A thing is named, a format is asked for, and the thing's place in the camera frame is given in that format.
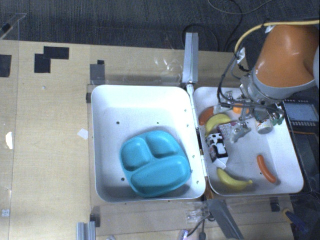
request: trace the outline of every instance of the banana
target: banana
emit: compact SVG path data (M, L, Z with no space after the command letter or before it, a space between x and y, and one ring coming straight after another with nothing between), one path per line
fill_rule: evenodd
M207 137L217 125L226 124L229 122L231 122L231 119L226 114L214 115L205 124L205 136Z
M221 168L217 169L217 174L220 179L220 181L226 185L228 188L234 190L234 191L242 191L244 190L248 185L252 185L253 181L250 179L248 181L242 181L242 180L236 180L232 178L229 174L227 174L224 170Z

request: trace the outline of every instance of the wooden table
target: wooden table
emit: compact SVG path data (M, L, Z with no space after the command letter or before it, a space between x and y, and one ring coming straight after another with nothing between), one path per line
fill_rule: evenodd
M123 80L127 76L157 78L166 70L167 75L175 76L179 66L183 66L184 51L4 40L0 45L0 54L12 55L11 76L0 78L0 106L3 108L16 97L13 105L6 106L0 115L3 121L15 126L12 129L14 150L0 149L1 154L7 152L10 157L5 160L4 155L0 156L0 186L5 179L8 193L12 190L11 207L1 207L10 209L10 216L0 220L0 239L75 239L77 223L89 222L91 181L94 181L90 177L88 140L78 135L81 129L88 130L86 94L90 64L104 60L109 80ZM44 46L70 48L69 60L52 59L51 73L35 73L35 54L43 54ZM230 53L200 52L199 82L217 86L231 56ZM178 71L170 72L170 63L174 63ZM225 86L235 87L237 81L227 77ZM282 208L291 205L287 197L279 202ZM114 214L110 214L110 220L117 240L175 240L178 237L177 225L181 221L170 218L169 228L175 230L154 232L157 225L153 225L144 228L143 233L129 235L126 225L122 224L121 213L117 213L121 208L113 205L112 209ZM185 217L185 214L177 215L177 218ZM281 213L261 210L258 201L244 205L234 218L236 222L242 221L239 228L245 239L294 239ZM137 225L136 232L144 227L141 214L133 213L130 219ZM225 239L216 222L207 223L206 227L208 240ZM107 236L97 239L105 240Z

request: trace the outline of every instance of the carrot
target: carrot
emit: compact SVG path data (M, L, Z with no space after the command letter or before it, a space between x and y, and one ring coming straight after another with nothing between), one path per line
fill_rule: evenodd
M260 154L256 158L259 168L264 175L264 177L271 183L276 183L277 178L273 176L273 174L269 171L268 167L266 166L264 157Z
M206 110L204 110L200 117L199 117L199 124L201 126L204 126L206 124L206 122L214 116L214 110L215 110L215 107L214 106L211 106L211 107L208 107Z

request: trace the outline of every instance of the display screen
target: display screen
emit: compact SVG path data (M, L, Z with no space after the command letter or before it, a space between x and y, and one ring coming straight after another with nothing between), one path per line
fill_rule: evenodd
M319 122L319 115L313 105L285 103L291 121Z

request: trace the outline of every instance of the blue plate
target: blue plate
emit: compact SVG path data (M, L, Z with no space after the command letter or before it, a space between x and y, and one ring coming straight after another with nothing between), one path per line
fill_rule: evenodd
M130 186L143 198L174 191L191 176L186 154L172 135L161 130L125 142L120 160Z

